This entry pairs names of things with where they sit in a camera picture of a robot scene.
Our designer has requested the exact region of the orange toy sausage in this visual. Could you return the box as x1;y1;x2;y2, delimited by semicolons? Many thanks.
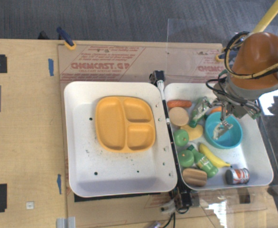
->
167;99;192;109

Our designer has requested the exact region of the thin black and white rod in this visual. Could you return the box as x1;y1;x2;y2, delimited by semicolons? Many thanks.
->
156;79;186;194

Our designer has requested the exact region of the blue bowl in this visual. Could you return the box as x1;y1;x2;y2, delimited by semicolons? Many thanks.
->
204;111;243;150

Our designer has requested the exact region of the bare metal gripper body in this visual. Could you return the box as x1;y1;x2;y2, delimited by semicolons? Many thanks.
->
212;84;261;119

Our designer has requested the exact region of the yellow banana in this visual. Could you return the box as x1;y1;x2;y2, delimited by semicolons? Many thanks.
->
199;143;232;169

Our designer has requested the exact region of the white plastic tray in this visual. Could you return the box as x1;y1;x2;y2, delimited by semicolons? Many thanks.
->
164;83;274;191
63;81;178;198

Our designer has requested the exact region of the clear bottle with green cap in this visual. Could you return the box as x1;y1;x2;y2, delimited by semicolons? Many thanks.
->
188;96;212;128

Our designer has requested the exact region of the green bottle with yellow label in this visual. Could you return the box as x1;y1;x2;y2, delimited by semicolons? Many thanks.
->
186;144;219;178

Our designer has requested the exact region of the orange and white can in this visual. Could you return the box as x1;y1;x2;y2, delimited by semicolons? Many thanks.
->
225;168;250;185

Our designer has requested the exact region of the green toy apple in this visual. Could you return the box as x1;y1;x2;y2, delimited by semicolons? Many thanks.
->
173;129;190;147

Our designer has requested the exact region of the small orange toy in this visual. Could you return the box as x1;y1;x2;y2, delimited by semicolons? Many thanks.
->
210;106;228;115

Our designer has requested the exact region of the brown toy bread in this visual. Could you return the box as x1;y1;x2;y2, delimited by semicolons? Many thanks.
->
182;168;208;187

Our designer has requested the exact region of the green round toy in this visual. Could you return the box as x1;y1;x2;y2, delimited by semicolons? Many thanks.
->
178;149;195;168

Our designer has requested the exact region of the yellow toy pear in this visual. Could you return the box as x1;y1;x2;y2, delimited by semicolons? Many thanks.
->
180;124;204;142

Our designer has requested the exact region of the tan round biscuit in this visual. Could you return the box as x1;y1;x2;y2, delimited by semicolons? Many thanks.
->
168;106;190;127

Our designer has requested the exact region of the orange divided plate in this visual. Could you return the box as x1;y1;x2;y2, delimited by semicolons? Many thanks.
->
95;95;157;153

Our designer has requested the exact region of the black block with thin wires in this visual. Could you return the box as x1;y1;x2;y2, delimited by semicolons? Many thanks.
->
174;190;193;210
149;70;166;84

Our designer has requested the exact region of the brown cardboard board red print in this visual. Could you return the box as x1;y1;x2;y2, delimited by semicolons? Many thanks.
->
57;40;276;228

